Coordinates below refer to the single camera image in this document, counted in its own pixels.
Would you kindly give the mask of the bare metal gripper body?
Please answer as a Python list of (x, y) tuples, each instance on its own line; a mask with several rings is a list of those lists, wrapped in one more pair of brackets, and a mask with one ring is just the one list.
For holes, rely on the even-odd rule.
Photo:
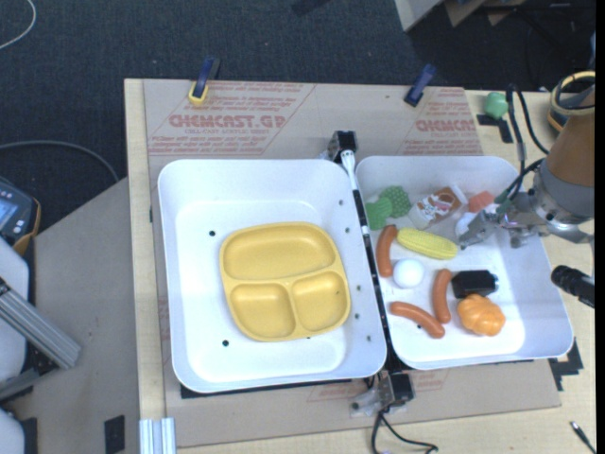
[(498, 205), (499, 225), (512, 228), (535, 228), (540, 236), (557, 236), (574, 244), (593, 244), (594, 235), (583, 232), (580, 225), (587, 218), (573, 215), (540, 190), (519, 192)]

